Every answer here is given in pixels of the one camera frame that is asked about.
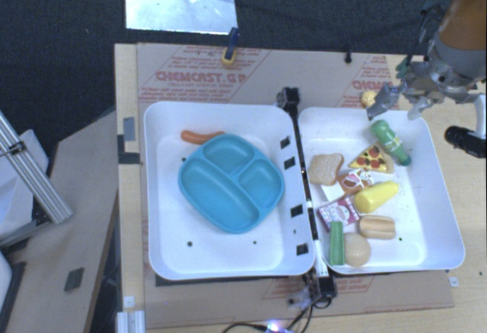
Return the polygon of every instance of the bread slice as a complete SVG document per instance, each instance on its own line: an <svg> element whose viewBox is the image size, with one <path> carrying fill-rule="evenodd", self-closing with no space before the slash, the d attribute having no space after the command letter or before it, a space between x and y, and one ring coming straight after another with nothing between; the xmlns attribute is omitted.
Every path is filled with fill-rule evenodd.
<svg viewBox="0 0 487 333"><path fill-rule="evenodd" d="M308 180L311 183L332 186L336 183L336 177L343 165L341 154L318 154L311 160L307 171Z"/></svg>

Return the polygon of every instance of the white tray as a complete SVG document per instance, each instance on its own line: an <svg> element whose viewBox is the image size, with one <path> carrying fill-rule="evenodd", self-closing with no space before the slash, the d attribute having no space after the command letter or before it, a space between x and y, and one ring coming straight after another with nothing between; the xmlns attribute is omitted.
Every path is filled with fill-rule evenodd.
<svg viewBox="0 0 487 333"><path fill-rule="evenodd" d="M160 102L145 112L149 259L170 280L299 275L314 263L313 240L291 118L275 106ZM282 172L285 192L251 231L230 234L208 222L184 198L177 175L198 146L182 130L224 131L261 150ZM281 141L289 144L281 149ZM284 162L295 165L285 169ZM291 209L302 214L291 216Z"/></svg>
<svg viewBox="0 0 487 333"><path fill-rule="evenodd" d="M412 158L409 166L395 165L392 175L373 172L375 182L393 180L399 193L372 214L396 221L397 237L392 240L370 239L369 262L354 268L329 265L340 274L376 274L395 271L453 269L465 257L457 221L444 184L431 135L424 119L408 120L406 111L389 111L377 119L387 121L403 141ZM310 164L315 154L339 152L347 165L377 139L370 133L371 123L360 109L309 108L299 118L304 159ZM310 183L315 208L325 203L318 185ZM344 227L356 232L357 224ZM326 263L329 262L329 233L317 219L317 229Z"/></svg>

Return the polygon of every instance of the round bread roll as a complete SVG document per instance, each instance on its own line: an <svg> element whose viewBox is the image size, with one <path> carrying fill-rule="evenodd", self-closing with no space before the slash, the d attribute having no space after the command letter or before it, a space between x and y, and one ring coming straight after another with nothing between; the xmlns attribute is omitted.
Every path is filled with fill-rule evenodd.
<svg viewBox="0 0 487 333"><path fill-rule="evenodd" d="M360 267L371 257L371 244L358 233L343 234L345 243L345 263L352 267Z"/></svg>

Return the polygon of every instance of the pink package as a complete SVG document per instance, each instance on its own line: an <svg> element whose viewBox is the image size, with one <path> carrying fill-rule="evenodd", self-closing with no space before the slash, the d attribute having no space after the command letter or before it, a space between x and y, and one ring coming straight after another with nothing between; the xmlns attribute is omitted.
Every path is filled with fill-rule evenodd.
<svg viewBox="0 0 487 333"><path fill-rule="evenodd" d="M340 199L339 201L322 206L318 209L318 215L323 225L325 225L327 232L329 232L333 221L342 222L345 227L353 224L360 218L350 198Z"/></svg>

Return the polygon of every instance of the wooden table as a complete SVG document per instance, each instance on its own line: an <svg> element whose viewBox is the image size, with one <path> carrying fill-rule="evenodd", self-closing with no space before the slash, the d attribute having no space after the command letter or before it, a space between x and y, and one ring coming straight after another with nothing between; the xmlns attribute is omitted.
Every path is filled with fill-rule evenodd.
<svg viewBox="0 0 487 333"><path fill-rule="evenodd" d="M390 72L402 56L388 55ZM133 45L116 47L116 102L118 134L123 134L124 116L137 116L137 58ZM406 100L399 106L408 109ZM485 331L487 327L487 261L485 228L485 159L479 160L453 149L444 140L444 131L451 125L475 128L473 105L459 106L446 100L423 114L431 130L441 169L450 194L454 212L466 249L464 263L448 275L457 280L452 288L454 307L421 309L408 312L388 312L353 316L328 316L312 319L308 331L328 332L391 332L391 331ZM126 152L139 152L138 138L125 142ZM125 311L144 309L142 266L142 215L140 206L140 172L128 164L119 166L119 203L122 243L123 295L134 297L135 304L126 305ZM225 325L165 328L150 332L213 333ZM248 328L231 330L238 333Z"/></svg>

